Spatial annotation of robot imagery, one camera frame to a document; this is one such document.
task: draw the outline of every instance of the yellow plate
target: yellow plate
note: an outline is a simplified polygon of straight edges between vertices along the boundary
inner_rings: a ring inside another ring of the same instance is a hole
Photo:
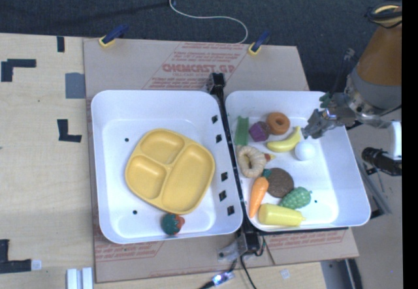
[[[201,144],[168,129],[141,138],[125,169],[131,191],[169,213],[192,212],[215,172],[212,154]]]

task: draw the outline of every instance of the wooden table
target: wooden table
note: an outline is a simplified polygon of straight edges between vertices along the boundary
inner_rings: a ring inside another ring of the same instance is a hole
[[[0,239],[9,260],[40,260],[42,269],[0,275],[2,288],[64,288],[67,269],[94,268],[86,100],[66,99],[65,75],[84,73],[82,38],[0,34],[0,61],[36,59],[0,82]],[[81,142],[60,142],[58,119]],[[289,277],[282,276],[287,270]],[[258,288],[326,288],[319,262],[249,270]],[[224,288],[250,288],[246,274]],[[95,284],[95,288],[199,288],[203,273]]]

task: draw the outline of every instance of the cardboard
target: cardboard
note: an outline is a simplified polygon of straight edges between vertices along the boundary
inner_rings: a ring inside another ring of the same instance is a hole
[[[225,96],[238,90],[308,90],[296,47],[263,46],[256,56],[247,51],[247,44],[117,39],[102,48],[96,38],[84,40],[96,282],[228,270],[228,262],[218,261],[217,250],[231,244],[235,235],[128,245],[108,241],[98,222],[92,98],[107,89],[205,91],[212,72],[224,73]],[[280,234],[265,240],[266,252],[246,259],[248,267],[358,256],[351,229]]]

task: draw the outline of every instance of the orange carrot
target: orange carrot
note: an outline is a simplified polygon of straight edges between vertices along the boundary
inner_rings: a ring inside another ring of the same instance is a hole
[[[258,177],[252,186],[251,196],[249,198],[248,216],[252,219],[260,208],[261,201],[267,192],[268,180],[265,176]]]

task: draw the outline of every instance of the white egg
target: white egg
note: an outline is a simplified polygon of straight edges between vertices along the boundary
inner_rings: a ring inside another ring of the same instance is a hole
[[[315,156],[315,147],[310,142],[301,141],[295,147],[295,155],[299,160],[310,160]]]

